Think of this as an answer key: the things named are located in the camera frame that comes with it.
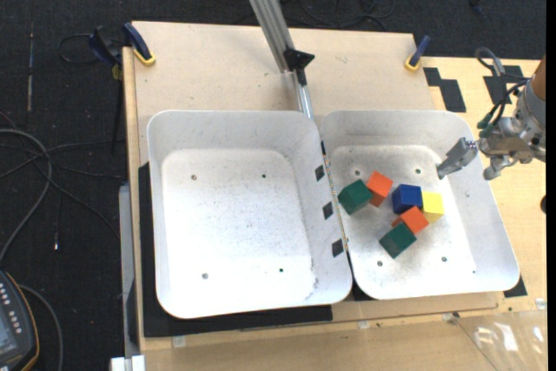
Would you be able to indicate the blue cube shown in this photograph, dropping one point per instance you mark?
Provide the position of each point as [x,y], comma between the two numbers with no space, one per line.
[406,197]

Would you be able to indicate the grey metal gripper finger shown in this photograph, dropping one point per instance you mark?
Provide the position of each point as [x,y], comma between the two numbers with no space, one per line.
[495,168]
[458,156]

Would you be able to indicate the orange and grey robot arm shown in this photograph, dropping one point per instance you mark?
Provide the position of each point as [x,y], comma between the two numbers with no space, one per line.
[538,95]

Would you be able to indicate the thin black and white rod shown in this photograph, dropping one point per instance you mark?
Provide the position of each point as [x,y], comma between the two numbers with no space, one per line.
[306,100]

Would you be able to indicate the yellow cube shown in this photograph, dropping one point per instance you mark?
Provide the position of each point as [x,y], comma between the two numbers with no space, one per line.
[433,204]

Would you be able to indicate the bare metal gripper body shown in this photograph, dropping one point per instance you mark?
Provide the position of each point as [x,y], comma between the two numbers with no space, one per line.
[519,139]

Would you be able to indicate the white plastic tray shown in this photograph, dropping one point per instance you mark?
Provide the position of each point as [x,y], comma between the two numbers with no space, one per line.
[452,247]
[234,221]

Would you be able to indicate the pale wood board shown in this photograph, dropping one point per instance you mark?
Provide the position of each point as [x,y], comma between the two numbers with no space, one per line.
[217,69]

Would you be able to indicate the green cube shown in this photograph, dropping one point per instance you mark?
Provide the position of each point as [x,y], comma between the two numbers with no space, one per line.
[396,240]
[354,195]

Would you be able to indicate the orange cube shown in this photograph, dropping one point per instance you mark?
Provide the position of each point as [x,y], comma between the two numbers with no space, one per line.
[381,184]
[415,219]

